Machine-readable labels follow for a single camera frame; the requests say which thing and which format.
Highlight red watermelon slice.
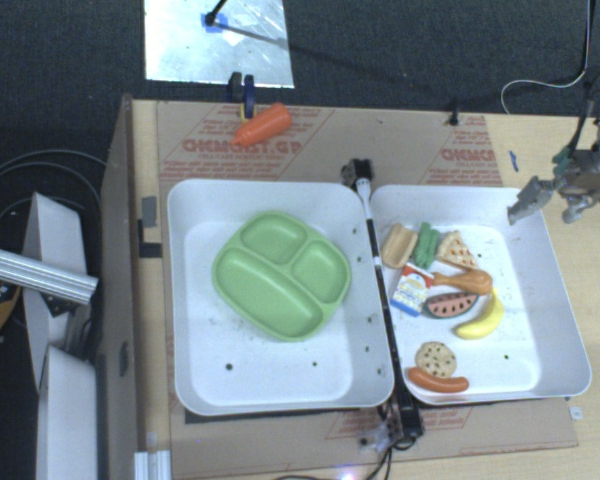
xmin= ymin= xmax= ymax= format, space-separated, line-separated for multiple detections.
xmin=422 ymin=290 xmax=481 ymax=321

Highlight green divided plate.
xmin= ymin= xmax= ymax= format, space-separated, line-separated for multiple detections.
xmin=210 ymin=210 xmax=353 ymax=344

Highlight white plastic tray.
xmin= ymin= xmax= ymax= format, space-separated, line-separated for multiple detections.
xmin=166 ymin=177 xmax=397 ymax=417
xmin=369 ymin=183 xmax=594 ymax=406

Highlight orange carrot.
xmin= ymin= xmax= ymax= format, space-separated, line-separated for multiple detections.
xmin=229 ymin=101 xmax=294 ymax=148

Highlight tan hot dog bun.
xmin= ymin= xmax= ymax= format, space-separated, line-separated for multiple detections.
xmin=380 ymin=222 xmax=420 ymax=270

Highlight thin black and white rod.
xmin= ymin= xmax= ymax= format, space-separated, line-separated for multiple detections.
xmin=355 ymin=177 xmax=415 ymax=422

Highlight pizza slice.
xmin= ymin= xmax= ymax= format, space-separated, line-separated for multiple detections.
xmin=434 ymin=229 xmax=480 ymax=272

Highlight black block with thin wires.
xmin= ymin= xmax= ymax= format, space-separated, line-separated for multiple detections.
xmin=396 ymin=391 xmax=426 ymax=442
xmin=340 ymin=157 xmax=378 ymax=187

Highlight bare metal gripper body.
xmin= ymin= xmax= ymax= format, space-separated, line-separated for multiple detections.
xmin=553 ymin=112 xmax=600 ymax=207

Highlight orange sausage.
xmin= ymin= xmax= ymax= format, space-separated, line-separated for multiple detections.
xmin=405 ymin=366 xmax=471 ymax=395

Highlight green bean pods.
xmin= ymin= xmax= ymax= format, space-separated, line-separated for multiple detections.
xmin=411 ymin=221 xmax=443 ymax=271

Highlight tan chocolate chip biscuit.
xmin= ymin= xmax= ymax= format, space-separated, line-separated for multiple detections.
xmin=414 ymin=340 xmax=458 ymax=380

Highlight white red blue carton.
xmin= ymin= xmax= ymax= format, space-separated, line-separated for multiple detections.
xmin=389 ymin=261 xmax=436 ymax=318

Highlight orange chicken drumstick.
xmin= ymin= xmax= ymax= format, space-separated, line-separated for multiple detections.
xmin=429 ymin=268 xmax=495 ymax=297

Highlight yellow banana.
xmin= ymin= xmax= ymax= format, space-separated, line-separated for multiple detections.
xmin=453 ymin=287 xmax=506 ymax=341

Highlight brown cardboard board red print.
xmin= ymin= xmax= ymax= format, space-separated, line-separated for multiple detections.
xmin=154 ymin=99 xmax=580 ymax=475

